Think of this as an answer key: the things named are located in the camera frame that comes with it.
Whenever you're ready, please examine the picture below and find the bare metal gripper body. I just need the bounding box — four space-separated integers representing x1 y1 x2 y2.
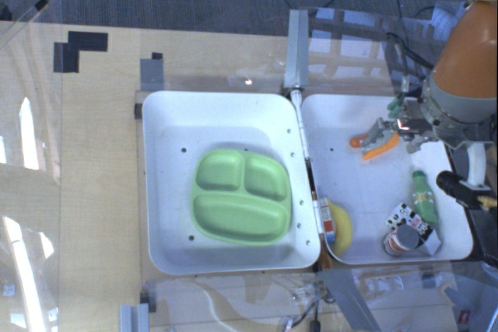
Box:
383 96 444 145

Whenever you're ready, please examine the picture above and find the orange carrot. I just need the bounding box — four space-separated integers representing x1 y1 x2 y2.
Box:
361 132 402 162

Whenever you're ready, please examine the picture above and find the white plastic tray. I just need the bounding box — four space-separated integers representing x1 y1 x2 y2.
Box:
141 90 322 277
300 93 475 267

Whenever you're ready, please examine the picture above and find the green bottle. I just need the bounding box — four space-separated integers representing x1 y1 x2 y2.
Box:
411 169 440 227

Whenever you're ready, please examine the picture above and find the white carton with printed pictures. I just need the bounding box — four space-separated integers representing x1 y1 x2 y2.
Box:
384 201 443 257

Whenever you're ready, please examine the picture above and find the thin black and white rod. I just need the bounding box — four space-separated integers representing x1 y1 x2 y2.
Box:
289 88 328 242

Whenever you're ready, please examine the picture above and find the white and red small carton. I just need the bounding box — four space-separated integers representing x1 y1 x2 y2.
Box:
317 197 337 245

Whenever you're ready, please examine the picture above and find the orange and white can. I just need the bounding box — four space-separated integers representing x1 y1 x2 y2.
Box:
382 223 422 258

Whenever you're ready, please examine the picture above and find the yellow banana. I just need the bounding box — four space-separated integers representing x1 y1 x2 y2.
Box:
328 197 355 257

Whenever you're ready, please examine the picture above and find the green divided plate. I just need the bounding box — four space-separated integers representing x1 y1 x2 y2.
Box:
190 148 293 246

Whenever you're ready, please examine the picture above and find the black cylinder on white bracket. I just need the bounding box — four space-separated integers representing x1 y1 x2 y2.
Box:
435 142 493 211

